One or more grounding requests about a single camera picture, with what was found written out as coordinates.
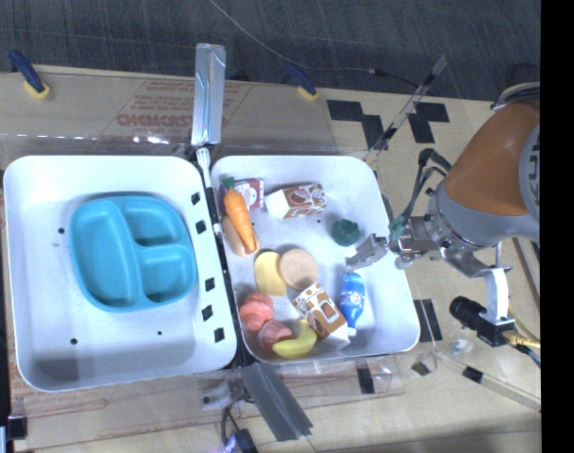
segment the orange carrot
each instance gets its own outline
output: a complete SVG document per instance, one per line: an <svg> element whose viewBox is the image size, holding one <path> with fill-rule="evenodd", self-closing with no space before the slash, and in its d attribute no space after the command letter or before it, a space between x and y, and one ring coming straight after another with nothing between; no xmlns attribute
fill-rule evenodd
<svg viewBox="0 0 574 453"><path fill-rule="evenodd" d="M239 237L243 240L245 248L253 251L256 247L256 240L253 234L253 226L249 219L249 210L243 196L233 188L234 179L227 178L222 181L227 189L224 195L224 208L227 211L228 218L237 230Z"/></svg>

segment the blue bowl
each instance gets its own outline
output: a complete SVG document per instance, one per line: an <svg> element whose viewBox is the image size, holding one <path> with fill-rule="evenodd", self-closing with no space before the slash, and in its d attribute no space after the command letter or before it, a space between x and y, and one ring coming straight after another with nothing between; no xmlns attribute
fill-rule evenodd
<svg viewBox="0 0 574 453"><path fill-rule="evenodd" d="M81 205L69 245L81 291L108 311L158 307L196 283L193 243L179 213L152 196L114 196Z"/></svg>

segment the toy banana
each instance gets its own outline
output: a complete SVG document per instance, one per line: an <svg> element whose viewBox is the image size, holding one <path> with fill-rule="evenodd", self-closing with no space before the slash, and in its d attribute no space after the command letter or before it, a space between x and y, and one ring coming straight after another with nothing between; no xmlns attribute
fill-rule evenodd
<svg viewBox="0 0 574 453"><path fill-rule="evenodd" d="M302 329L295 339L287 339L273 344L272 350L285 359L300 359L308 356L316 344L317 336L305 319L300 321Z"/></svg>

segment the blue bottle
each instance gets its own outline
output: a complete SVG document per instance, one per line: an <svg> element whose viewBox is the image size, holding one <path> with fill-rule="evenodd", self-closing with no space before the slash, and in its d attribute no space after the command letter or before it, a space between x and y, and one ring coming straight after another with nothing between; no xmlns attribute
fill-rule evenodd
<svg viewBox="0 0 574 453"><path fill-rule="evenodd" d="M363 278L356 272L345 273L342 278L339 308L347 320L349 337L356 335L356 321L363 314L365 295Z"/></svg>

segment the gray carpet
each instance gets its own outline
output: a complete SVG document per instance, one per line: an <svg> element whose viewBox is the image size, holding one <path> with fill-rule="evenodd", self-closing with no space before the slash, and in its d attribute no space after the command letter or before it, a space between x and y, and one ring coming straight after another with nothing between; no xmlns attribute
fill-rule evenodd
<svg viewBox="0 0 574 453"><path fill-rule="evenodd" d="M540 78L541 0L213 1L226 14L210 0L0 0L0 71L17 48L42 64L192 76L210 42L227 48L229 78L260 82L285 82L288 59L319 87L408 93L442 55L436 95L495 100ZM0 279L0 330L3 306ZM7 375L0 344L0 422Z"/></svg>

